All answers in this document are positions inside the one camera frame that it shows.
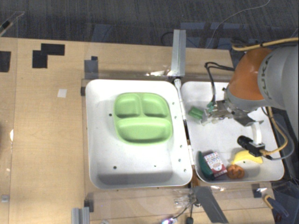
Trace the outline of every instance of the banana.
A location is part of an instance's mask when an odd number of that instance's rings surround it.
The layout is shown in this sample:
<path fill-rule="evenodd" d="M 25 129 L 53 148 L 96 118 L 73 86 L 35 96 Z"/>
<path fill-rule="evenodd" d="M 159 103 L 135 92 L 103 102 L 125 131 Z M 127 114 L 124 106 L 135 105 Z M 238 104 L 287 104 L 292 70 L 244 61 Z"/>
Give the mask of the banana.
<path fill-rule="evenodd" d="M 243 160 L 251 160 L 260 164 L 263 163 L 262 157 L 255 157 L 251 155 L 248 150 L 243 150 L 235 154 L 235 158 L 232 161 L 232 164 L 234 165 L 236 162 Z"/>

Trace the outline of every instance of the yellow cable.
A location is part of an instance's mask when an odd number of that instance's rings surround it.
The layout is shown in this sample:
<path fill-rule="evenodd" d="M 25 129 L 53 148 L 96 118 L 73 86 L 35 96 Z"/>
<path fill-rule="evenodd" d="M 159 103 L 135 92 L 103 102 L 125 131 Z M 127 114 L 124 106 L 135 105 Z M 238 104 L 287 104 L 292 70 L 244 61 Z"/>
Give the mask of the yellow cable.
<path fill-rule="evenodd" d="M 247 51 L 247 50 L 253 50 L 256 48 L 260 47 L 268 47 L 268 46 L 273 46 L 281 43 L 286 43 L 286 42 L 298 42 L 299 38 L 298 37 L 292 37 L 292 38 L 285 38 L 285 39 L 280 39 L 276 41 L 271 41 L 271 42 L 264 42 L 262 44 L 257 44 L 257 45 L 252 45 L 252 46 L 244 46 L 244 47 L 237 47 L 235 45 L 232 46 L 232 48 L 236 51 Z"/>
<path fill-rule="evenodd" d="M 278 127 L 277 123 L 275 122 L 275 119 L 273 117 L 273 112 L 272 112 L 272 109 L 271 107 L 268 107 L 268 110 L 269 110 L 269 117 L 270 117 L 270 120 L 272 122 L 272 124 L 274 125 L 274 127 L 277 129 L 277 131 L 281 134 L 281 136 L 284 138 L 285 142 L 282 146 L 280 146 L 279 148 L 277 149 L 274 149 L 272 151 L 267 151 L 265 149 L 261 149 L 260 152 L 263 156 L 267 156 L 267 155 L 271 155 L 273 153 L 276 153 L 276 152 L 279 152 L 280 150 L 282 150 L 283 148 L 285 148 L 285 146 L 288 144 L 288 138 L 286 137 L 286 135 L 281 131 L 281 129 Z"/>

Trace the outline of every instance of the wooden table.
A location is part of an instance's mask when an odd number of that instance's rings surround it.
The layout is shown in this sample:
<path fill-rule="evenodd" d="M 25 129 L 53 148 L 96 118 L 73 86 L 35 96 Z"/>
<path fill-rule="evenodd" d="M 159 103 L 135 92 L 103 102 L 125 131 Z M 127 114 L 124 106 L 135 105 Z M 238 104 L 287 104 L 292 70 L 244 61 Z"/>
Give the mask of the wooden table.
<path fill-rule="evenodd" d="M 65 55 L 48 56 L 47 69 L 33 69 L 32 51 L 40 50 L 41 43 L 64 44 Z M 10 71 L 0 73 L 0 97 L 1 101 L 5 100 L 5 103 L 0 103 L 0 194 L 10 195 L 8 203 L 0 203 L 0 223 L 67 224 L 71 222 L 72 208 L 83 207 L 86 173 L 80 88 L 84 60 L 97 56 L 99 72 L 145 74 L 170 68 L 171 49 L 0 38 L 0 50 L 12 52 Z M 186 72 L 206 78 L 203 64 L 208 61 L 232 65 L 228 51 L 187 49 Z M 229 74 L 222 71 L 216 70 L 215 75 L 223 80 L 229 79 Z M 59 89 L 67 90 L 65 98 L 57 97 Z M 7 104 L 11 104 L 10 109 L 7 109 Z M 12 129 L 13 144 L 6 136 Z M 269 183 L 262 186 L 268 187 L 271 194 Z M 234 188 L 237 192 L 244 186 Z M 138 196 L 142 192 L 147 192 L 147 195 Z M 160 223 L 164 217 L 179 212 L 173 207 L 170 189 L 155 190 L 155 193 L 160 192 L 159 196 L 151 197 L 151 192 L 127 190 L 121 193 L 121 199 L 117 198 L 117 190 L 98 193 L 109 205 L 103 209 L 110 212 L 111 224 Z M 274 223 L 271 210 L 261 198 L 254 199 L 249 194 L 231 197 L 218 200 L 230 223 Z M 145 211 L 140 200 L 159 204 L 159 212 L 164 214 Z M 105 215 L 107 213 L 91 214 L 94 220 L 91 223 L 100 224 L 100 218 Z M 184 223 L 186 215 L 179 218 L 179 223 Z M 202 208 L 194 209 L 193 217 L 195 223 L 210 223 Z"/>

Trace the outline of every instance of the green plate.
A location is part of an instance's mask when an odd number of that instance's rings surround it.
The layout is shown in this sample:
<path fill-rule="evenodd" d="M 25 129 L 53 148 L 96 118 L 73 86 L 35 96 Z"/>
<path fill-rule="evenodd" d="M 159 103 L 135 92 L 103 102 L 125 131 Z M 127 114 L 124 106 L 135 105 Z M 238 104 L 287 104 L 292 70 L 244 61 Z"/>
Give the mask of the green plate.
<path fill-rule="evenodd" d="M 153 93 L 124 93 L 114 103 L 117 136 L 128 144 L 157 144 L 172 136 L 166 100 Z"/>

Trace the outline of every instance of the red and white box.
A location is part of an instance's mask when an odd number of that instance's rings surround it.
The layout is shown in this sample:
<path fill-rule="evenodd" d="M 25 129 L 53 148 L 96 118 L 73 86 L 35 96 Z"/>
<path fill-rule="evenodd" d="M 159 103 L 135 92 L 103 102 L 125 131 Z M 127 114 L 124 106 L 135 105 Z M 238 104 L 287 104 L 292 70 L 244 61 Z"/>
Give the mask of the red and white box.
<path fill-rule="evenodd" d="M 207 165 L 212 170 L 215 178 L 224 175 L 228 172 L 225 166 L 223 165 L 223 162 L 221 161 L 217 152 L 206 155 L 204 156 L 204 158 Z"/>

